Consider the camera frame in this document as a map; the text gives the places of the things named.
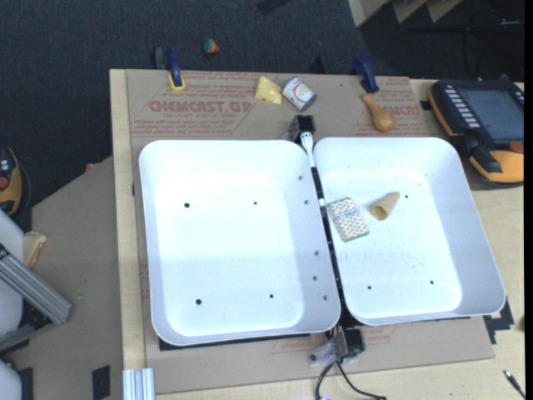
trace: pen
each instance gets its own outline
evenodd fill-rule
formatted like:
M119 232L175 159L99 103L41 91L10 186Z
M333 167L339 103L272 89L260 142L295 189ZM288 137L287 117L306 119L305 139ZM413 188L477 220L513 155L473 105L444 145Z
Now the pen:
M507 376L507 379L509 379L509 382L515 388L515 390L519 392L523 398L526 398L526 393L522 391L522 388L520 388L520 385L518 385L515 377L511 375L511 372L504 370L503 373Z

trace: wooden table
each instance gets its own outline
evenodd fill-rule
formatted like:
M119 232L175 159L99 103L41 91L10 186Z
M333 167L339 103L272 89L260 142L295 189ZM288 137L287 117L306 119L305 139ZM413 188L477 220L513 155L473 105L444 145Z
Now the wooden table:
M413 92L427 100L432 81L411 81ZM142 324L142 298L137 254L135 204L132 197L132 153L127 98L126 70L110 72L112 99L113 160L117 205L117 242L120 273L122 350L125 369L147 365ZM431 111L424 112L431 134L441 135ZM496 358L430 367L369 372L352 376L362 390L387 395L390 399L413 398L520 398L506 380L509 369L526 389L524 331L524 189L494 189L472 176L465 167L472 194L486 235L495 255L516 325L497 333ZM160 400L174 399L273 399L302 400L314 398L315 379L272 382L243 387L229 387L195 392L158 395ZM359 398L342 377L329 377L321 392L332 400Z

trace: yellow and black device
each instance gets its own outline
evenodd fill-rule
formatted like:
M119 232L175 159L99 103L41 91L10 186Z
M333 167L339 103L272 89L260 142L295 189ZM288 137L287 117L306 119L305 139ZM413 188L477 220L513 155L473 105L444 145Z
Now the yellow and black device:
M13 215L22 201L22 172L10 147L0 145L0 209Z
M461 158L495 184L524 182L524 92L505 79L439 80L433 111Z

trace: tin can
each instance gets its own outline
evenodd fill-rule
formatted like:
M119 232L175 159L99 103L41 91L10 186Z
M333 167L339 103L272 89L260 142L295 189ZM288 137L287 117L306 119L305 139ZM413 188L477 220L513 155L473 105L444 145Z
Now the tin can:
M301 111L307 110L316 99L316 93L300 80L298 76L294 76L285 83L285 87L281 93L291 101L292 105Z

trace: black cable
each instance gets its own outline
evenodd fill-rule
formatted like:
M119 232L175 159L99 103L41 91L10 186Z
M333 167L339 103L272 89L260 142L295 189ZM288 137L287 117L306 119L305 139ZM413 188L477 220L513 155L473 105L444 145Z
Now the black cable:
M331 370L331 368L332 368L335 364L337 365L337 367L338 367L339 370L341 371L341 375L344 377L344 379L346 380L346 382L348 383L348 385L350 386L350 388L353 389L356 393L359 393L359 394L361 394L362 396L367 396L367 397L370 397L370 398L374 398L375 400L386 400L386 397L384 397L384 396L378 396L378 395L376 395L376 394L371 394L371 393L364 392L364 391L358 389L353 383L351 383L350 379L349 379L348 376L345 374L344 369L342 368L342 366L341 366L341 362L340 362L340 361L333 362L333 363L327 365L326 367L324 367L324 368L322 369L322 372L320 373L318 379L316 380L316 387L315 387L315 399L316 399L316 400L321 400L320 386L321 386L321 384L322 384L322 381L324 380L324 377L327 375L327 373Z

